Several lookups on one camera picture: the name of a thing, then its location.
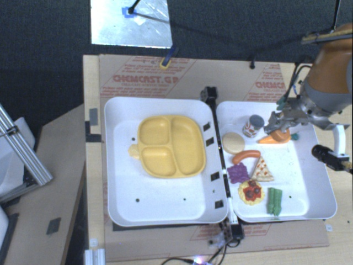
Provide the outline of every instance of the beige disc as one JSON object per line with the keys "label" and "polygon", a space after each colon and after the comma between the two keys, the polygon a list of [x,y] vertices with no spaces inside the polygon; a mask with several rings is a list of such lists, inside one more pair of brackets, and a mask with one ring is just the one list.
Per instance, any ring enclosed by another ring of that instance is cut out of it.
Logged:
{"label": "beige disc", "polygon": [[230,154],[237,154],[244,150],[245,141],[239,134],[228,132],[222,138],[223,149]]}

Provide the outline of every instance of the green vegetable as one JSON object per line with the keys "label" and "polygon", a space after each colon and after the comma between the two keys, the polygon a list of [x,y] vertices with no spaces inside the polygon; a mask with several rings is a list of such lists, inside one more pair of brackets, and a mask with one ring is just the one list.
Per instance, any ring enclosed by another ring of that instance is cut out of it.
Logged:
{"label": "green vegetable", "polygon": [[267,204],[267,211],[269,214],[279,216],[282,210],[282,190],[276,188],[269,188],[269,202]]}

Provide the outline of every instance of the cardboard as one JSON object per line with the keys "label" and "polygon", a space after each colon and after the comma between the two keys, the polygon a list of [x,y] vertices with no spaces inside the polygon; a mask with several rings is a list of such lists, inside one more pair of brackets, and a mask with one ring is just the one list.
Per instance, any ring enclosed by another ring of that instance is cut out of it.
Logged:
{"label": "cardboard", "polygon": [[[160,57],[101,55],[91,61],[99,64],[100,107],[114,96],[198,99],[206,86],[218,89],[217,103],[225,100],[275,102],[285,92],[285,81],[278,63],[172,59],[168,70],[158,65]],[[100,115],[102,139],[104,117]],[[107,212],[105,145],[102,147],[104,247],[107,262],[175,256],[210,255],[216,249],[209,239],[220,232],[218,225],[194,225],[163,228],[128,229],[113,226]],[[228,252],[284,250],[329,245],[321,220],[244,226],[241,246]]]}

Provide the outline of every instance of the toy sausage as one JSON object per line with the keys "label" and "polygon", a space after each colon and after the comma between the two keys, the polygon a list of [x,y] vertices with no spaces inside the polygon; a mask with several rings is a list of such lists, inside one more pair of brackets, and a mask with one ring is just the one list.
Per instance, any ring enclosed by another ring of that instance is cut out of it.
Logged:
{"label": "toy sausage", "polygon": [[248,157],[259,158],[260,156],[261,156],[261,153],[258,150],[245,150],[236,154],[233,157],[232,162],[234,165],[237,165],[240,163],[241,160],[245,158],[248,158]]}

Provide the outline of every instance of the white tray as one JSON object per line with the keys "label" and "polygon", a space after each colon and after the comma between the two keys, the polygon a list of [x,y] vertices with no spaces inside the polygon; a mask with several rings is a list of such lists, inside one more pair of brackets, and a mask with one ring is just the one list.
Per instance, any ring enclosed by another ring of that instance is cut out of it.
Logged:
{"label": "white tray", "polygon": [[[288,220],[327,219],[335,215],[337,204],[324,163],[311,154],[311,149],[318,143],[312,125],[296,126],[290,132],[298,133],[299,140],[287,144],[257,144],[256,141],[266,136],[263,129],[255,138],[248,138],[242,133],[242,127],[252,114],[260,115],[267,123],[276,105],[258,102],[222,102],[217,107],[217,117],[221,137],[227,132],[235,132],[245,140],[246,150],[259,150],[263,155],[275,180],[261,182],[266,197],[254,206],[246,205],[238,195],[240,183],[231,184],[233,208],[237,216],[246,222],[270,222]],[[233,155],[223,151],[226,167],[231,167]],[[242,161],[251,177],[255,158]],[[266,213],[268,188],[282,189],[282,212],[279,217]]]}
{"label": "white tray", "polygon": [[[193,119],[206,146],[206,167],[190,178],[156,178],[129,156],[140,122],[155,115]],[[221,161],[211,109],[199,100],[116,97],[104,109],[108,172],[108,211],[121,226],[209,224],[228,213]],[[210,128],[204,131],[204,125]]]}

